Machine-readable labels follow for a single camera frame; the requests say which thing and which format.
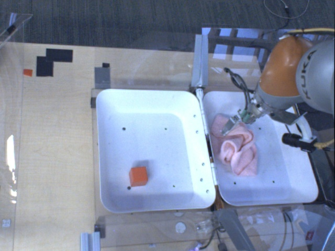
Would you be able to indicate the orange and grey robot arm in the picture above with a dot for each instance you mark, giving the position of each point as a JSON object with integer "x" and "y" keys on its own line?
{"x": 282, "y": 69}

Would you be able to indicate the orange cube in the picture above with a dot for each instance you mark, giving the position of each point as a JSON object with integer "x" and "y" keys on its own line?
{"x": 138, "y": 176}

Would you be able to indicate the black cylinder on white bracket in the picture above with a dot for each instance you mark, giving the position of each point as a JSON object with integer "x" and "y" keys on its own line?
{"x": 295, "y": 140}

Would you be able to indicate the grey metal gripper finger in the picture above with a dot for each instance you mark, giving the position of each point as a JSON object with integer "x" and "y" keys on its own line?
{"x": 229, "y": 127}

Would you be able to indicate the white plastic tray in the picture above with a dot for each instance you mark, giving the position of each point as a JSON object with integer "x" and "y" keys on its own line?
{"x": 285, "y": 166}
{"x": 154, "y": 150}

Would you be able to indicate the pink cloth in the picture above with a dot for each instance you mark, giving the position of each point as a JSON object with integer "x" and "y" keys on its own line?
{"x": 242, "y": 153}

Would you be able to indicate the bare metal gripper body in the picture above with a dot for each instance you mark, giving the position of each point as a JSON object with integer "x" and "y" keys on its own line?
{"x": 247, "y": 115}

